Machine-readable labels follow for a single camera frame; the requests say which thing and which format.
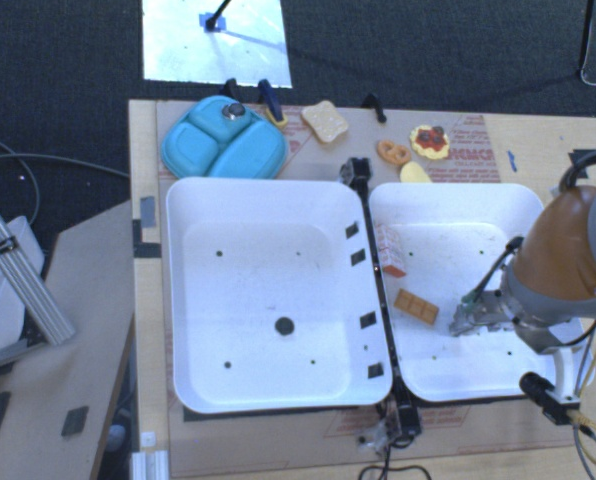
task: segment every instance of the toy bread slice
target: toy bread slice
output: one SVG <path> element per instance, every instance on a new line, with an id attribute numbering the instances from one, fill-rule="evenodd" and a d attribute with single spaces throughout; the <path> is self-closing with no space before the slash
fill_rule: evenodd
<path id="1" fill-rule="evenodd" d="M 331 101 L 324 100 L 317 105 L 305 107 L 300 115 L 321 142 L 332 142 L 349 128 L 349 124 Z"/>
<path id="2" fill-rule="evenodd" d="M 431 183 L 431 178 L 420 164 L 409 162 L 400 171 L 400 181 L 403 183 Z"/>

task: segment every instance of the toy sink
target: toy sink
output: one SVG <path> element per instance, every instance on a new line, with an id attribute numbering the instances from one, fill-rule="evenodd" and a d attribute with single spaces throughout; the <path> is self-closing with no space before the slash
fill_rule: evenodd
<path id="1" fill-rule="evenodd" d="M 173 378 L 193 411 L 369 405 L 392 370 L 360 199 L 185 178 L 167 195 Z"/>
<path id="2" fill-rule="evenodd" d="M 369 205 L 372 226 L 400 236 L 403 278 L 374 272 L 363 203 L 345 184 L 172 185 L 173 381 L 185 406 L 215 414 L 372 405 L 392 390 L 394 364 L 407 389 L 430 403 L 518 396 L 527 371 L 555 381 L 551 357 L 513 332 L 448 331 L 460 297 L 539 215 L 533 192 L 384 184 Z M 440 308 L 433 326 L 390 307 L 400 288 Z M 574 338 L 580 322 L 558 332 Z"/>

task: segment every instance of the drain hole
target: drain hole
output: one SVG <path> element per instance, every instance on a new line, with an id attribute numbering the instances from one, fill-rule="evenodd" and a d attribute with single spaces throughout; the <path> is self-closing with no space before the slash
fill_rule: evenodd
<path id="1" fill-rule="evenodd" d="M 283 336 L 288 336 L 292 332 L 294 332 L 294 322 L 291 318 L 287 318 L 283 316 L 276 320 L 276 330 Z"/>

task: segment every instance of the black cable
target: black cable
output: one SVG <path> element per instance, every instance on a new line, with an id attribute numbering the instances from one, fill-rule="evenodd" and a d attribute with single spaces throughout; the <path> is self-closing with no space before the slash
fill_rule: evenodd
<path id="1" fill-rule="evenodd" d="M 582 375 L 583 375 L 583 372 L 585 371 L 585 364 L 587 363 L 587 358 L 589 357 L 589 354 L 591 353 L 591 343 L 594 341 L 595 336 L 596 336 L 596 327 L 594 327 L 593 329 L 590 327 L 589 338 L 587 339 L 587 345 L 585 346 L 585 350 L 582 353 L 582 358 L 580 359 L 580 367 L 578 368 L 578 375 L 576 376 L 576 385 L 575 385 L 574 394 L 577 397 L 580 397 L 580 391 L 582 390 Z"/>
<path id="2" fill-rule="evenodd" d="M 402 441 L 402 438 L 396 439 L 393 443 L 391 443 L 392 448 L 396 448 L 396 450 L 404 450 L 405 448 L 409 448 L 411 443 L 414 442 L 413 437 Z"/>
<path id="3" fill-rule="evenodd" d="M 596 150 L 592 151 L 591 153 L 587 153 L 583 156 L 580 160 L 578 160 L 574 165 L 572 165 L 569 169 L 565 171 L 563 174 L 562 179 L 558 185 L 558 189 L 560 192 L 564 192 L 569 188 L 573 188 L 576 186 L 576 181 L 578 180 L 578 176 L 580 173 L 586 169 L 587 167 L 591 167 L 592 165 L 596 165 Z"/>
<path id="4" fill-rule="evenodd" d="M 13 149 L 11 149 L 9 146 L 7 146 L 3 142 L 0 142 L 0 149 L 2 149 L 3 151 L 6 151 L 7 153 L 12 154 L 12 155 L 16 154 L 16 152 Z M 29 225 L 32 226 L 33 223 L 36 221 L 36 218 L 38 217 L 38 212 L 40 211 L 40 187 L 38 186 L 38 180 L 36 179 L 36 176 L 34 175 L 33 171 L 31 170 L 31 168 L 29 167 L 27 162 L 25 162 L 21 158 L 16 158 L 16 160 L 18 160 L 18 163 L 20 164 L 20 166 L 29 175 L 31 184 L 34 187 L 34 194 L 35 194 L 36 200 L 35 200 L 35 204 L 34 204 L 34 211 L 31 214 L 31 217 L 29 218 Z"/>
<path id="5" fill-rule="evenodd" d="M 380 471 L 380 476 L 377 478 L 377 480 L 387 480 L 387 475 L 390 472 L 393 473 L 398 473 L 398 472 L 403 472 L 403 471 L 410 471 L 410 470 L 417 470 L 417 471 L 421 471 L 423 475 L 425 475 L 425 478 L 427 480 L 433 480 L 431 478 L 431 475 L 429 474 L 429 471 L 427 471 L 424 467 L 422 466 L 418 466 L 418 465 L 413 465 L 413 466 L 402 466 L 402 467 L 398 467 L 398 468 L 393 468 L 389 466 L 389 463 L 391 461 L 391 448 L 394 447 L 393 445 L 389 445 L 387 447 L 387 451 L 385 452 L 385 463 L 382 466 L 376 466 L 376 465 L 371 465 L 371 466 L 366 466 L 364 467 L 360 473 L 358 474 L 358 480 L 363 480 L 363 477 L 365 476 L 365 474 L 368 471 Z"/>
<path id="6" fill-rule="evenodd" d="M 478 298 L 480 298 L 480 296 L 482 295 L 482 292 L 485 291 L 485 288 L 489 284 L 489 281 L 493 277 L 494 273 L 502 265 L 502 263 L 505 261 L 507 256 L 515 253 L 516 250 L 518 250 L 520 248 L 520 246 L 522 245 L 522 241 L 523 241 L 523 237 L 515 236 L 514 238 L 509 240 L 509 242 L 507 242 L 507 245 L 505 246 L 505 250 L 503 251 L 503 253 L 500 256 L 498 256 L 498 259 L 496 261 L 494 261 L 494 264 L 489 269 L 489 272 L 487 272 L 485 274 L 485 277 L 483 277 L 482 281 L 480 281 L 480 283 L 478 283 L 478 286 L 476 286 L 476 288 L 474 288 L 474 290 L 473 290 L 474 291 L 474 301 L 476 301 L 476 300 L 478 300 Z"/>
<path id="7" fill-rule="evenodd" d="M 114 176 L 119 176 L 121 178 L 129 178 L 129 174 L 126 172 L 118 171 L 116 169 L 112 169 L 110 167 L 105 167 L 104 165 L 93 164 L 91 162 L 85 162 L 83 160 L 76 160 L 75 158 L 67 158 L 64 156 L 57 156 L 57 155 L 43 155 L 40 153 L 9 153 L 6 155 L 0 155 L 0 159 L 3 158 L 32 158 L 35 160 L 52 160 L 56 162 L 63 162 L 72 165 L 78 165 L 80 167 L 87 167 L 88 169 L 94 169 L 97 171 L 102 171 L 107 174 L 113 174 Z"/>
<path id="8" fill-rule="evenodd" d="M 568 341 L 567 343 L 563 343 L 561 345 L 561 347 L 573 347 L 574 345 L 578 345 L 578 343 L 580 343 L 581 341 L 586 340 L 589 335 L 594 332 L 596 330 L 596 320 L 594 320 L 594 323 L 591 324 L 591 327 L 589 327 L 589 329 L 587 329 L 583 334 L 581 334 L 580 336 L 578 336 L 575 340 L 571 340 Z"/>

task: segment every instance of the toy pizza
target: toy pizza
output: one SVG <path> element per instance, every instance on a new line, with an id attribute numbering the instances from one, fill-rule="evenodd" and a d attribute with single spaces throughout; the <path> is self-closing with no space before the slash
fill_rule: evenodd
<path id="1" fill-rule="evenodd" d="M 449 137 L 442 126 L 418 126 L 409 140 L 413 150 L 425 158 L 439 160 L 449 155 Z"/>

